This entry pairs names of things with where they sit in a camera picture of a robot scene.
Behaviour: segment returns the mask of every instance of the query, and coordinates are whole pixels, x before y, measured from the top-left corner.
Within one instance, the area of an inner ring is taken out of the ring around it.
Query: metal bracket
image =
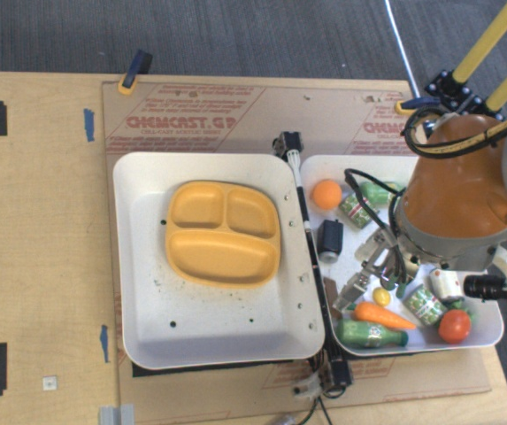
[[[482,114],[503,121],[504,116],[499,112],[493,112],[485,105],[485,100],[472,92],[466,83],[457,82],[453,71],[442,70],[428,83],[424,91],[432,97],[440,100],[440,105],[450,112],[461,115],[468,113]]]
[[[135,425],[134,406],[100,407],[98,425]]]

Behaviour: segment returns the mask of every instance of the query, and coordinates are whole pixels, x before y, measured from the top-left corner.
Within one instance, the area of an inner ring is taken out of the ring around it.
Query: gray floor
[[[0,71],[408,80],[456,67],[507,0],[0,0]],[[468,85],[507,76],[507,34]],[[503,108],[507,116],[507,104]],[[505,336],[497,345],[507,377]]]

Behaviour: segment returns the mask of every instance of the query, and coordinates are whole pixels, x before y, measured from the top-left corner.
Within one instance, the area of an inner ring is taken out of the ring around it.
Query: blue tape
[[[104,351],[104,362],[107,364],[110,360],[108,358],[108,327],[105,324],[102,324],[102,330],[100,331],[100,343]]]
[[[84,109],[84,130],[89,142],[94,142],[94,113],[89,109]]]

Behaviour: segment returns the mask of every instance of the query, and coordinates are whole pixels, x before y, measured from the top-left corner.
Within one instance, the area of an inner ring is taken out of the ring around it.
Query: toy tomato
[[[463,342],[472,329],[472,321],[464,310],[448,310],[440,320],[438,335],[449,344]]]

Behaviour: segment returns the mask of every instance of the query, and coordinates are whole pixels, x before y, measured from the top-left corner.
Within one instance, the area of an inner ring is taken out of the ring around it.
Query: toy carrot
[[[358,321],[370,321],[382,324],[387,328],[415,329],[416,325],[390,310],[373,302],[360,302],[353,311]]]

